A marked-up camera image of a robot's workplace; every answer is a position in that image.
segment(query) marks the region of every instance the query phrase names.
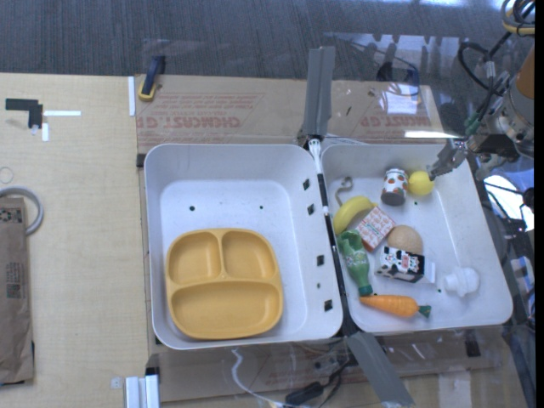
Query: small box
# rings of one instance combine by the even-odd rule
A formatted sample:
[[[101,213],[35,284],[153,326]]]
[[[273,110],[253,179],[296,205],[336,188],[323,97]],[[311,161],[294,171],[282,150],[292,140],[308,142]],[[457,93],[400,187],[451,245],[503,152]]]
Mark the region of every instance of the small box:
[[[375,273],[411,283],[434,283],[436,278],[433,262],[426,261],[423,255],[391,246],[383,247]]]
[[[394,221],[380,207],[374,207],[355,228],[359,231],[367,251],[374,251],[395,226]]]

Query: green bottle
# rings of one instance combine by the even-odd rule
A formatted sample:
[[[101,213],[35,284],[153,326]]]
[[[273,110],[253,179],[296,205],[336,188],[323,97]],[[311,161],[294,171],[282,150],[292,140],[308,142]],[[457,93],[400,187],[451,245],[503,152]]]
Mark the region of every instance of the green bottle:
[[[348,266],[349,276],[357,283],[359,295],[371,295],[373,290],[368,282],[368,271],[371,264],[368,261],[368,255],[366,255],[359,231],[347,229],[338,236],[337,240],[340,253],[343,255],[346,266]]]

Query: yellow banana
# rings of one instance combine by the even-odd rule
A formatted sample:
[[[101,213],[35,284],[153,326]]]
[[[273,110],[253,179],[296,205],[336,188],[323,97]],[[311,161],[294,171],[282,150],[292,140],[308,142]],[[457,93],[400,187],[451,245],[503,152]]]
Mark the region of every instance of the yellow banana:
[[[339,235],[342,233],[355,216],[365,210],[371,210],[375,206],[377,204],[369,200],[366,196],[359,195],[349,198],[340,206],[332,219],[334,234]]]

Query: orange carrot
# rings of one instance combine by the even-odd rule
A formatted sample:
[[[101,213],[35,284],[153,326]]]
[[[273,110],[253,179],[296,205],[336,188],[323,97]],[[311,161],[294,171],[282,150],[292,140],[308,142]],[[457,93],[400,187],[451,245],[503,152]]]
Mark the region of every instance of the orange carrot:
[[[370,307],[387,311],[400,317],[412,317],[418,311],[428,317],[431,313],[430,305],[417,305],[416,300],[409,296],[400,295],[374,295],[361,296],[359,300]]]

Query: lemon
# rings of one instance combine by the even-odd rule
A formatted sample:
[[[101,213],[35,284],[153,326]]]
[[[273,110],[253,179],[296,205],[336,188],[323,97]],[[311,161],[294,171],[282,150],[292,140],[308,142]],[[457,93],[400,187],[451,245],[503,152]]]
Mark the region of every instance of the lemon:
[[[408,191],[414,195],[426,195],[431,193],[434,182],[430,180],[426,171],[415,171],[408,178]]]

